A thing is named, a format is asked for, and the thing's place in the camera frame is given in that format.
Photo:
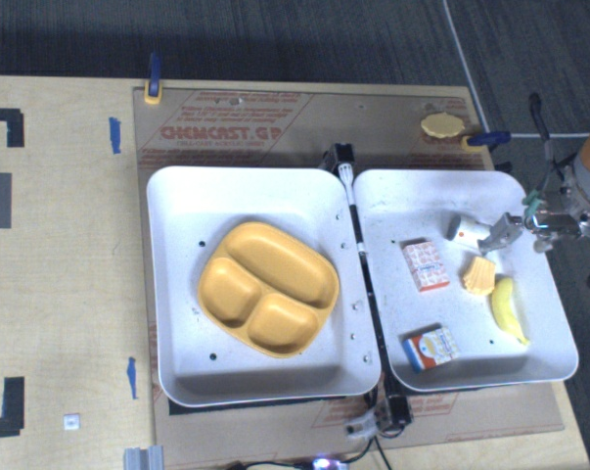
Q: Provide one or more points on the white plastic tray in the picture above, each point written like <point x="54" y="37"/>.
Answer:
<point x="461" y="360"/>
<point x="187" y="341"/>

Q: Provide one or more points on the blue orange and white carton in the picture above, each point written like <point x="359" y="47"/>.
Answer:
<point x="431" y="348"/>

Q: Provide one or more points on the yellow ridged toy food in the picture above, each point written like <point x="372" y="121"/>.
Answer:
<point x="479" y="276"/>

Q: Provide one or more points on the yellow round biscuit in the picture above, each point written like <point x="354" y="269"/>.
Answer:
<point x="442" y="125"/>

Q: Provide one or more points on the brown cardboard board red print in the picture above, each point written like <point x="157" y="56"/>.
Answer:
<point x="255" y="125"/>

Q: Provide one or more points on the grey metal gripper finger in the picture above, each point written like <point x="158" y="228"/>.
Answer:
<point x="492" y="245"/>
<point x="507" y="225"/>

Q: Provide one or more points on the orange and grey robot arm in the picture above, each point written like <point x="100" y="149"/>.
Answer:
<point x="587" y="174"/>

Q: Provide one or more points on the orange divided plate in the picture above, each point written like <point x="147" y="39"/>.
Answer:
<point x="270" y="292"/>

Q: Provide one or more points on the yellow banana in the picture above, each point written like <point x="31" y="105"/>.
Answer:
<point x="504" y="306"/>

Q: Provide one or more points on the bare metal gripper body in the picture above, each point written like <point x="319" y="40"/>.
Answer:
<point x="556" y="222"/>

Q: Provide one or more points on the small white square piece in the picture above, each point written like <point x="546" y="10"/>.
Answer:
<point x="72" y="421"/>

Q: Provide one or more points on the thin black and white rod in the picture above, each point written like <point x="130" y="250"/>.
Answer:
<point x="365" y="267"/>

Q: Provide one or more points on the orange patterned white carton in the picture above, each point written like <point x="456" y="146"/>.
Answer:
<point x="425" y="266"/>

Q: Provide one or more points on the white and grey bottle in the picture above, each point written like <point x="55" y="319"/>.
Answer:
<point x="466" y="230"/>

